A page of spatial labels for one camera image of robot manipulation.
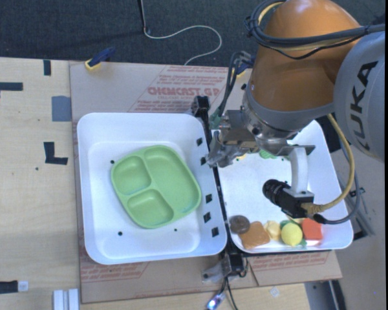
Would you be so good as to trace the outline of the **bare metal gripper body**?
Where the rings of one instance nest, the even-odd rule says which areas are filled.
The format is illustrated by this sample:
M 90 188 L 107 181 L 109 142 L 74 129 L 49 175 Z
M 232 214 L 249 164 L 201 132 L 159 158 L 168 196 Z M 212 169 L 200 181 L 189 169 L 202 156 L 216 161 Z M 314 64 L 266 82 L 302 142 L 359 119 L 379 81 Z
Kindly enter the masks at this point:
M 224 149 L 263 149 L 267 152 L 281 152 L 298 130 L 275 127 L 258 116 L 249 105 L 239 110 L 227 110 L 220 121 L 218 143 Z

